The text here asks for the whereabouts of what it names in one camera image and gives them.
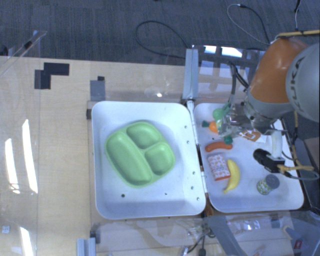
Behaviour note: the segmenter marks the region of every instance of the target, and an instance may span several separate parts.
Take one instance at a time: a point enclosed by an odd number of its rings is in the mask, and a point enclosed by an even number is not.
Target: wooden table
[[[44,63],[69,64],[69,75],[51,75],[50,89],[34,89],[35,70],[43,70]],[[39,104],[36,113],[39,115],[38,129],[39,151],[34,153],[34,161],[38,163],[38,198],[37,216],[34,233],[37,233],[37,255],[39,256],[73,256],[76,255],[78,238],[89,237],[92,227],[92,201],[90,182],[90,152],[87,102],[91,100],[90,81],[104,77],[107,100],[130,100],[132,96],[142,95],[146,101],[154,97],[146,97],[146,89],[161,90],[169,93],[169,100],[179,102],[183,82],[184,67],[167,65],[148,65],[115,62],[91,62],[61,59],[23,58],[19,64],[9,69],[5,74],[6,82],[23,82],[28,88],[28,95],[35,97]],[[25,215],[29,201],[21,201],[17,215]],[[166,230],[156,230],[166,234]],[[286,237],[281,237],[281,231],[275,236],[272,232],[266,236],[259,234],[264,240],[256,244],[265,245],[267,255],[292,255],[292,248]],[[14,239],[1,235],[0,244],[19,246]],[[137,243],[138,237],[121,243]],[[240,241],[240,246],[247,252],[253,252],[249,238]],[[224,255],[217,240],[206,240],[208,255]],[[11,255],[12,248],[0,246],[5,251],[1,255]],[[179,247],[157,247],[153,249],[136,249],[132,251],[113,251],[113,256],[121,255],[178,255]]]

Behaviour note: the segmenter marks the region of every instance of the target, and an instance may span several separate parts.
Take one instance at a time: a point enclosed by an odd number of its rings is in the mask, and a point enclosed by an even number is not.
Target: toy sausage
[[[216,149],[230,150],[232,148],[233,148],[232,144],[226,144],[224,141],[216,141],[206,145],[204,149],[207,152],[211,152],[212,150],[216,150]]]

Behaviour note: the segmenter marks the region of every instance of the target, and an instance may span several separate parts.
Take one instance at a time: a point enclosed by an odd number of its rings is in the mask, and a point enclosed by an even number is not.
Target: metal bracket
[[[203,184],[204,193],[208,193],[206,175],[205,175],[204,171],[201,172],[201,178],[202,178],[202,184]]]
[[[215,234],[224,252],[228,256],[246,256],[235,236],[227,225],[224,216],[208,216],[205,218],[209,228]]]
[[[185,52],[185,68],[182,100],[198,97],[198,49],[187,49]]]
[[[96,256],[96,238],[78,239],[76,243],[77,256]]]
[[[92,102],[106,100],[106,81],[104,76],[98,76],[97,80],[90,81],[90,100]]]
[[[198,134],[197,134],[197,124],[196,124],[196,119],[195,119],[195,115],[194,115],[194,110],[195,110],[194,102],[192,100],[188,100],[186,102],[186,107],[190,113],[195,145],[198,147],[199,140],[198,140]]]

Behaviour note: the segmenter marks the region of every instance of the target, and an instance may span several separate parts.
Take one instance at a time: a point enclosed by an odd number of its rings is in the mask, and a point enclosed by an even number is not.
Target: black tape marking
[[[6,47],[4,44],[0,44],[0,56],[8,56],[8,54],[8,47]]]
[[[26,49],[26,50],[28,50],[29,48],[30,48],[30,46],[32,46],[32,42],[31,41],[28,41],[28,42],[26,42],[25,44],[24,44],[24,48]]]
[[[92,112],[92,109],[87,109],[86,110],[86,119],[87,120],[91,120],[91,118],[92,118],[91,112]]]
[[[34,89],[51,89],[51,76],[69,76],[70,65],[45,62],[43,70],[34,71]]]

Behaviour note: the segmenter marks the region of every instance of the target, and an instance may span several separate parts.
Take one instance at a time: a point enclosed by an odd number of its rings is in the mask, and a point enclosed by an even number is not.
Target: green plastic divided plate
[[[174,167],[173,150],[151,123],[138,121],[112,133],[104,144],[105,155],[129,186],[141,188]]]

